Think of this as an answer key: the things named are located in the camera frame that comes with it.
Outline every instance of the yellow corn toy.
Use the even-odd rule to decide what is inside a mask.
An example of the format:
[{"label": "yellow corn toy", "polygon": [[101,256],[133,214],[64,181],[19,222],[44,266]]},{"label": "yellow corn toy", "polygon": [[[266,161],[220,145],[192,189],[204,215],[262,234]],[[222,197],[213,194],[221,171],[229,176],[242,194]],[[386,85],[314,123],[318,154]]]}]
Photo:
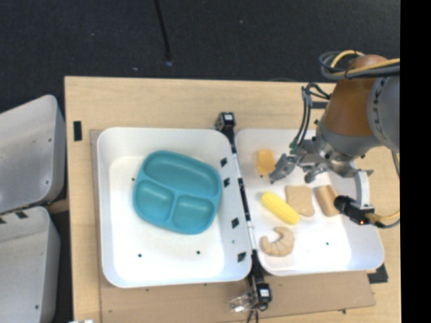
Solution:
[{"label": "yellow corn toy", "polygon": [[262,204],[281,220],[295,225],[299,222],[300,216],[291,206],[281,197],[270,191],[265,191],[261,196]]}]

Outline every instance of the white tray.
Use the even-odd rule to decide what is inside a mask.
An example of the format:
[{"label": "white tray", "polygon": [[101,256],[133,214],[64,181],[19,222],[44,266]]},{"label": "white tray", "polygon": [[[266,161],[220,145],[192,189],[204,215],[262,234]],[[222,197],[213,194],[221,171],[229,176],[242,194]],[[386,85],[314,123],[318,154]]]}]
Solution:
[{"label": "white tray", "polygon": [[[372,225],[356,225],[344,215],[326,217],[314,191],[312,201],[315,214],[312,217],[301,216],[297,225],[285,224],[261,204],[260,196],[265,190],[285,198],[284,188],[288,184],[305,184],[304,172],[298,167],[288,177],[274,184],[270,184],[267,176],[261,178],[256,169],[258,150],[272,150],[277,161],[283,153],[289,152],[288,146],[297,132],[246,129],[236,136],[240,169],[258,247],[263,236],[268,236],[270,241],[279,237],[273,230],[277,226],[289,227],[295,236],[293,252],[287,256],[268,256],[259,249],[262,267],[278,276],[378,268],[383,263],[384,250],[377,229]],[[332,184],[338,194],[356,199],[356,185],[352,178],[341,178],[333,172],[327,172],[319,174],[309,186],[313,189],[324,184]]]},{"label": "white tray", "polygon": [[[213,166],[222,181],[230,179],[223,188],[218,214],[201,234],[182,235],[157,227],[133,208],[133,179],[144,159],[161,149],[194,157]],[[102,270],[113,285],[210,283],[248,275],[251,245],[236,165],[223,134],[199,129],[111,128],[99,135],[96,151]],[[224,158],[227,163],[222,166]],[[238,225],[233,228],[235,219]]]}]

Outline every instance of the white bin lid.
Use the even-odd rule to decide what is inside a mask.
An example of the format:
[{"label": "white bin lid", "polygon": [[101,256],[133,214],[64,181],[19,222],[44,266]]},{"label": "white bin lid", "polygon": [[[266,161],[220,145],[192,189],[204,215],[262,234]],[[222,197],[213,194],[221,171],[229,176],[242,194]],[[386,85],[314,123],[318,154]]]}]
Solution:
[{"label": "white bin lid", "polygon": [[52,95],[0,114],[0,213],[59,195],[65,171],[64,124]]}]

